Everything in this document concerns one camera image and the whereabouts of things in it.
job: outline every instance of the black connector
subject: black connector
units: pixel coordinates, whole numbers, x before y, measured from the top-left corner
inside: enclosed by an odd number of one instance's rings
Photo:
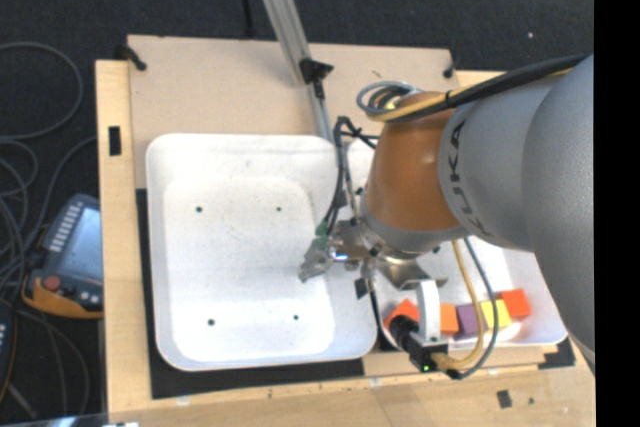
[[[433,361],[431,355],[438,352],[447,354],[449,344],[433,343],[430,345],[421,345],[413,336],[419,329],[418,323],[406,315],[398,315],[394,317],[389,325],[389,332],[396,343],[409,354],[409,361],[420,372],[436,372],[438,366]]]

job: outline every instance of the colored block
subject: colored block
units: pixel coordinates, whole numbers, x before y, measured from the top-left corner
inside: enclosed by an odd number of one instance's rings
[[[491,301],[482,301],[480,307],[487,322],[487,327],[493,329],[493,306],[491,306]],[[502,299],[497,299],[496,307],[498,308],[498,328],[502,329],[503,327],[507,327],[511,324],[511,317],[507,311],[507,306]]]
[[[512,318],[522,318],[531,315],[531,305],[523,289],[505,290],[504,292],[500,292],[499,297],[504,301],[504,304],[507,306],[507,311]]]
[[[445,336],[453,336],[459,330],[455,305],[440,303],[440,332]]]
[[[460,329],[456,338],[465,338],[469,336],[476,336],[478,334],[478,321],[476,320],[476,310],[473,304],[463,304],[456,307],[456,313],[458,314],[458,324]],[[484,323],[484,327],[487,327],[487,323],[484,317],[480,320]]]
[[[420,320],[420,313],[418,312],[418,307],[415,304],[413,304],[409,299],[405,299],[384,320],[384,327],[389,329],[389,324],[391,324],[391,321],[393,320],[393,318],[397,317],[398,315],[406,315],[407,317],[412,318],[416,322],[419,322]]]

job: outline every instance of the orange block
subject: orange block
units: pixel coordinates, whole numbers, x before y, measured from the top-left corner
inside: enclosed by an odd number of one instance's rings
[[[455,304],[440,303],[440,332],[453,336],[460,331]]]
[[[394,317],[398,315],[406,315],[407,317],[415,320],[416,322],[420,321],[420,313],[418,312],[418,307],[413,304],[409,299],[405,299],[402,301],[398,307],[391,312],[391,314],[384,320],[384,327],[389,329],[389,324]]]
[[[531,315],[531,305],[522,288],[505,290],[500,292],[499,297],[504,301],[511,317],[522,318]]]

